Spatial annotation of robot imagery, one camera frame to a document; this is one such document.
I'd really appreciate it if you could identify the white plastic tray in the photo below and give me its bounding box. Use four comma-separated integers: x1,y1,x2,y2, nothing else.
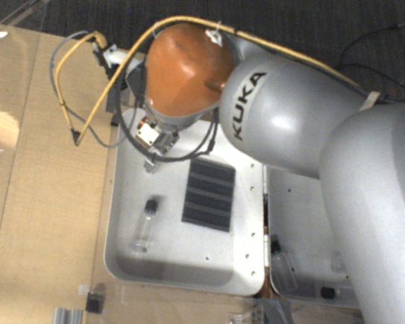
245,164,386,312
97,105,288,302

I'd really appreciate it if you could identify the black ribbed foam pad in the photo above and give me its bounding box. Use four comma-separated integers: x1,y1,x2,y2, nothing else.
180,157,241,234

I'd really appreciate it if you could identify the clear plastic bottle black cap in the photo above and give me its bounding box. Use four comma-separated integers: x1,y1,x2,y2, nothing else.
128,194,163,255
318,283,359,305
262,235,305,294

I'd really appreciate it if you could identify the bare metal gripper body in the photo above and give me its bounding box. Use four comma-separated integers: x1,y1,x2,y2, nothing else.
131,116,183,162

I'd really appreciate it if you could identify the black cylinder on white bracket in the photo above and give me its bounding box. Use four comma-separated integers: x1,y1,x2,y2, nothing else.
88,40,131,79

